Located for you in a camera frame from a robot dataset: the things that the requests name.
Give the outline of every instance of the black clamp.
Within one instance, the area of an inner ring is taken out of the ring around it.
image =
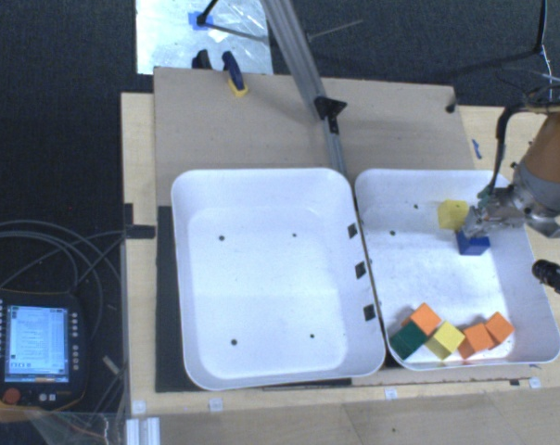
[[[330,99],[324,95],[319,95],[314,100],[315,108],[321,120],[327,118],[329,122],[329,132],[339,134],[337,127],[337,115],[348,105],[340,100]]]
[[[126,239],[154,239],[157,236],[156,226],[147,224],[134,224],[134,205],[123,205],[123,222]]]

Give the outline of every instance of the white sticker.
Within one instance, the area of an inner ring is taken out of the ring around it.
[[[223,399],[220,397],[212,398],[208,401],[210,412],[222,412],[224,409]]]
[[[395,388],[385,389],[385,399],[388,401],[393,401],[398,398],[398,391]]]
[[[529,387],[532,389],[539,389],[541,388],[541,381],[540,378],[534,375],[533,377],[529,378]]]
[[[146,401],[145,400],[134,400],[132,402],[132,413],[146,413]]]

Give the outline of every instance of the black carpet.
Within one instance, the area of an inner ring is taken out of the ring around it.
[[[452,84],[462,104],[498,106],[521,98],[499,79],[523,90],[542,82],[500,71],[545,71],[540,56],[524,57],[541,0],[294,1],[309,33],[364,19],[312,42],[324,76]],[[152,90],[135,73],[134,19],[134,0],[0,0],[0,222],[44,220],[83,235],[122,228],[120,93]],[[550,0],[545,44],[560,77],[560,0]],[[3,273],[25,261],[22,250],[0,249]],[[92,411],[111,380],[101,358],[122,365],[119,294],[106,285],[111,307],[78,410]]]

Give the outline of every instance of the wooden table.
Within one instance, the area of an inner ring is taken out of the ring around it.
[[[279,156],[280,162],[274,161],[266,166],[326,165],[323,137],[320,133],[312,133],[315,122],[307,118],[306,112],[304,115],[301,113],[304,108],[290,78],[250,76],[248,85],[253,97],[249,100],[248,95],[237,108],[237,101],[225,96],[225,92],[230,94],[230,91],[221,73],[164,70],[160,76],[156,72],[155,77],[158,104],[166,101],[167,97],[174,102],[167,104],[169,112],[166,112],[167,109],[160,111],[157,117],[159,129],[170,130],[167,124],[175,124],[175,117],[182,114],[184,120],[190,123],[177,127],[175,130],[181,132],[176,136],[191,134],[190,131],[197,136],[192,139],[193,145],[188,145],[187,137],[182,137],[181,140],[185,140],[183,149],[166,144],[164,148],[157,149],[159,134],[155,134],[155,97],[122,95],[124,197],[126,203],[134,204],[134,223],[156,225],[157,199],[160,204],[168,202],[167,184],[173,174],[184,170],[259,166],[261,157],[258,153],[261,150],[268,160],[269,154]],[[449,87],[347,80],[325,80],[325,87],[330,96],[350,102],[340,115],[340,129],[351,180],[358,172],[370,167],[491,169],[495,150],[494,127],[500,108],[460,107],[449,114],[445,107],[454,98]],[[200,106],[203,104],[200,98],[205,94],[210,101],[216,101],[215,110],[204,110]],[[229,117],[237,110],[242,114],[240,123]],[[258,118],[258,122],[250,123],[252,119],[249,117]],[[525,153],[542,120],[542,116],[530,114],[520,114],[512,119],[508,131],[507,163],[503,168],[503,175],[507,178],[511,177],[508,165],[512,160],[518,161]],[[225,132],[220,129],[214,131],[212,128],[220,127],[218,124],[221,121],[226,123]],[[269,130],[270,127],[281,127],[286,136],[278,137],[277,130]],[[301,146],[295,152],[295,147],[302,145],[303,137],[307,140],[306,149]],[[472,140],[479,142],[482,159],[477,159]],[[183,166],[178,171],[180,167],[174,163],[171,165],[170,158],[180,150],[185,150],[187,156],[180,155]],[[157,151],[164,154],[165,160],[157,159]],[[529,232],[529,238],[536,258],[560,262],[559,241],[550,241],[532,232]],[[490,432],[498,430],[502,433],[508,431],[508,427],[515,430],[509,421],[524,421],[523,414],[513,415],[513,409],[518,407],[515,402],[519,401],[532,404],[525,413],[535,414],[545,406],[546,410],[552,407],[560,416],[560,357],[555,362],[536,367],[513,365],[427,373],[405,369],[383,370],[355,379],[353,386],[348,388],[253,388],[225,392],[156,393],[156,245],[154,239],[126,242],[128,337],[125,346],[129,356],[129,395],[133,414],[184,414],[183,417],[163,421],[163,426],[167,425],[163,428],[163,437],[167,430],[174,434],[177,427],[183,426],[185,431],[194,431],[193,435],[190,434],[192,437],[202,432],[208,437],[211,434],[211,443],[248,443],[250,438],[245,427],[257,416],[263,427],[267,427],[265,430],[270,432],[267,441],[260,441],[263,443],[286,443],[281,440],[285,433],[303,438],[303,434],[313,430],[318,438],[325,437],[327,443],[375,443],[377,434],[383,433],[383,429],[368,417],[387,413],[391,414],[394,424],[398,423],[392,427],[396,431],[391,432],[390,443],[405,443],[393,440],[410,438],[405,434],[397,435],[401,421],[407,420],[406,414],[410,415],[410,420],[419,414],[419,418],[414,420],[432,427],[435,433],[439,432],[439,421],[442,420],[439,411],[433,411],[432,415],[422,412],[432,403],[441,403],[442,411],[450,411],[453,415],[459,415],[463,408],[474,410],[481,417],[477,420],[490,421]],[[560,328],[560,297],[550,288],[547,291]],[[541,381],[542,390],[529,388],[528,380],[534,376]],[[517,379],[519,385],[512,386],[510,379]],[[398,398],[410,399],[398,401],[398,405],[385,402],[386,391],[389,395],[393,389]],[[208,413],[211,399],[223,400],[223,415]],[[506,406],[511,415],[502,412]],[[463,420],[470,420],[471,414]],[[534,415],[526,426],[538,423]],[[538,430],[547,432],[545,427]],[[368,433],[367,439],[361,435],[359,428]],[[551,428],[549,432],[560,434],[560,426]],[[471,439],[475,435],[470,433],[463,437]],[[524,437],[515,431],[516,441],[509,439],[506,442],[532,443],[531,440],[536,437],[536,433],[525,434]]]

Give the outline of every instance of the blue tape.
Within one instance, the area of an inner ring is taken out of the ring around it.
[[[199,17],[201,14],[202,14],[201,11],[192,11],[191,13],[187,14],[187,20],[189,21],[189,24],[194,30],[198,32],[209,30],[207,26],[199,26],[197,24],[197,17]],[[208,17],[206,18],[206,23],[209,25],[214,24],[214,18],[212,17],[212,15],[208,15]]]
[[[472,144],[474,145],[474,151],[476,152],[477,159],[482,159],[482,155],[480,154],[480,145],[479,143],[472,138]]]

